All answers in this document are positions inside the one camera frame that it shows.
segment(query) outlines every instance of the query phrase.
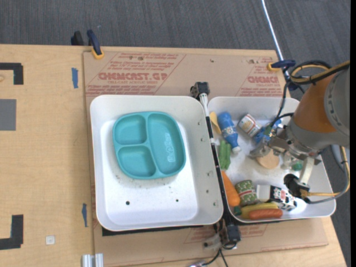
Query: toy sausage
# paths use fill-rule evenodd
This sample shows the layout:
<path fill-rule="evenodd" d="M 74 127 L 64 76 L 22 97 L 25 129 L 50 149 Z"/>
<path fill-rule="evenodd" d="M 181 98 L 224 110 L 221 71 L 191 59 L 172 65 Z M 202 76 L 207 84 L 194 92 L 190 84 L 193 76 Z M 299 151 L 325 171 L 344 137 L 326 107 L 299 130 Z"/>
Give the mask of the toy sausage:
<path fill-rule="evenodd" d="M 261 204 L 244 206 L 241 208 L 241 217 L 244 219 L 249 219 L 249 213 L 251 211 L 264 209 L 278 209 L 278 206 L 274 202 L 263 202 Z"/>
<path fill-rule="evenodd" d="M 260 209 L 249 212 L 249 218 L 251 220 L 279 219 L 282 215 L 283 211 L 281 209 Z"/>

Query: toy carrot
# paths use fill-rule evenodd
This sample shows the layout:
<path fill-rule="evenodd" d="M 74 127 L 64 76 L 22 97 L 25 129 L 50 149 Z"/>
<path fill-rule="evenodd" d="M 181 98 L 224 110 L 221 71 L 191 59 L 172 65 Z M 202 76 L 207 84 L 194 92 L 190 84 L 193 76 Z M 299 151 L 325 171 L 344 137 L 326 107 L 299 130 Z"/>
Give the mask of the toy carrot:
<path fill-rule="evenodd" d="M 225 171 L 221 171 L 222 179 L 224 181 L 226 198 L 228 199 L 228 204 L 232 207 L 240 205 L 240 196 L 235 189 L 235 186 L 226 175 Z"/>

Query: white cable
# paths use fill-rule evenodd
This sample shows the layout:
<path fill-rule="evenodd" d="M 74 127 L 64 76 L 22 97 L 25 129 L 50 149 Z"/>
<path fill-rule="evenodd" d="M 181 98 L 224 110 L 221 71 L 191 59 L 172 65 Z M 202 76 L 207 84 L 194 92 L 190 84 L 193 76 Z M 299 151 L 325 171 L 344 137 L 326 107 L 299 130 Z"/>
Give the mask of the white cable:
<path fill-rule="evenodd" d="M 207 117 L 210 122 L 210 112 L 209 109 L 207 108 L 207 94 L 206 93 L 199 94 L 199 100 L 200 103 L 202 104 L 202 107 L 204 108 L 205 117 Z M 210 138 L 210 143 L 215 144 L 215 140 L 213 137 Z"/>
<path fill-rule="evenodd" d="M 264 11 L 265 11 L 265 15 L 266 15 L 266 18 L 267 18 L 267 21 L 268 21 L 269 28 L 270 28 L 271 33 L 272 33 L 272 36 L 273 36 L 274 43 L 275 43 L 275 45 L 276 45 L 276 47 L 277 47 L 279 59 L 280 59 L 280 60 L 283 60 L 282 52 L 280 51 L 280 48 L 279 48 L 279 44 L 278 44 L 276 35 L 274 34 L 273 26 L 272 26 L 271 20 L 270 20 L 270 18 L 269 18 L 268 12 L 267 12 L 265 0 L 262 0 L 262 5 L 263 5 L 263 9 L 264 9 Z"/>

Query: toy can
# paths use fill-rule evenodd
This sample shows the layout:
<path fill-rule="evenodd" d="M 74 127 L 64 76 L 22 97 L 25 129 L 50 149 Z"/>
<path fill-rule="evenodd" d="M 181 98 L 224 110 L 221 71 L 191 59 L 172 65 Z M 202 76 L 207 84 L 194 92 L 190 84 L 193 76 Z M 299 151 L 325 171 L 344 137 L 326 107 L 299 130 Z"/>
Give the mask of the toy can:
<path fill-rule="evenodd" d="M 240 206 L 254 205 L 258 203 L 255 187 L 251 180 L 238 182 L 235 188 L 240 196 Z"/>
<path fill-rule="evenodd" d="M 250 137 L 254 137 L 262 128 L 249 113 L 239 121 L 238 126 Z"/>

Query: teal divided plate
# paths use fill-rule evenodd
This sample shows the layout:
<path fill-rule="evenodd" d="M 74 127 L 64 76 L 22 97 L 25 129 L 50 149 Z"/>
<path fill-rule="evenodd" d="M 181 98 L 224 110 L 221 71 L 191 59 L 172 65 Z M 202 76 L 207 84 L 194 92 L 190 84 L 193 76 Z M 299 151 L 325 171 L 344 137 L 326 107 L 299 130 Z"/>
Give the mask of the teal divided plate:
<path fill-rule="evenodd" d="M 169 177 L 185 166 L 183 138 L 164 112 L 138 112 L 116 120 L 112 129 L 117 162 L 134 179 Z"/>

